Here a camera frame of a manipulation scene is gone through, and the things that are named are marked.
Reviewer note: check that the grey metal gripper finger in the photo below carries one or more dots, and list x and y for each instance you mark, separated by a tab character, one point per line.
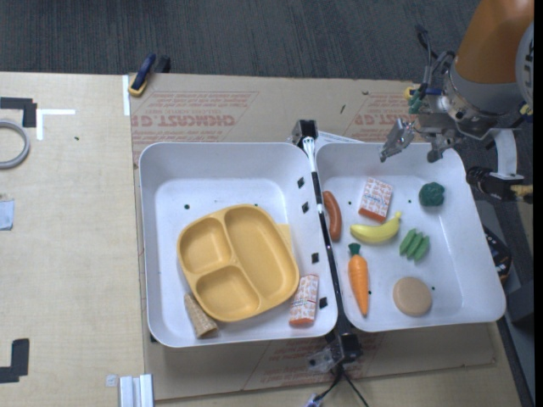
396	140
437	150

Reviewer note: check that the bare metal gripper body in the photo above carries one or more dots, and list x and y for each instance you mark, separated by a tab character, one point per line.
464	121

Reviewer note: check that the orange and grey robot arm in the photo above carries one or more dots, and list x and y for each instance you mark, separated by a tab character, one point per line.
488	28

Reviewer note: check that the green broccoli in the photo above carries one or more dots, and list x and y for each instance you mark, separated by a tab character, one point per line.
432	194

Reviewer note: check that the orange and white carton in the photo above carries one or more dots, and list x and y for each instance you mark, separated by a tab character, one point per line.
375	197
304	301

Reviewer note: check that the yellow banana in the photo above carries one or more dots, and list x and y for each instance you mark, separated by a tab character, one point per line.
373	232

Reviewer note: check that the green pea pods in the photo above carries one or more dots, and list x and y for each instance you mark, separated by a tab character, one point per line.
415	245

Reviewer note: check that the red-brown sausage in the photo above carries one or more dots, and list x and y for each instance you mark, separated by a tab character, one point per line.
334	216

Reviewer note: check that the white plastic tray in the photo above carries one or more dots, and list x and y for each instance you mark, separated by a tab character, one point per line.
462	248
169	312

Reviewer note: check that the thin black and white rod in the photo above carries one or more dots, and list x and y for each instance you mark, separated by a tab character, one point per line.
326	227

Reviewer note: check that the orange carrot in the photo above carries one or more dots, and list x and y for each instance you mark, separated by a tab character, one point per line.
359	278

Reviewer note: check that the beige round biscuit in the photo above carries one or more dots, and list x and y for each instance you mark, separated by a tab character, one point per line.
412	296

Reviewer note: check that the yellow divided plate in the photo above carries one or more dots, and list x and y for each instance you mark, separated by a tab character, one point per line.
250	244

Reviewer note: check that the brown cardboard board red print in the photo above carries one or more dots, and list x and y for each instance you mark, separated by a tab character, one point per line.
203	113

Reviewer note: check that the tan waffle cone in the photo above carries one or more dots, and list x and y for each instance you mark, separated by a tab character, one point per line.
200	318

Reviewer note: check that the black cylinder on white bracket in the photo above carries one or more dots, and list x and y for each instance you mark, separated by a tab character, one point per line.
496	182

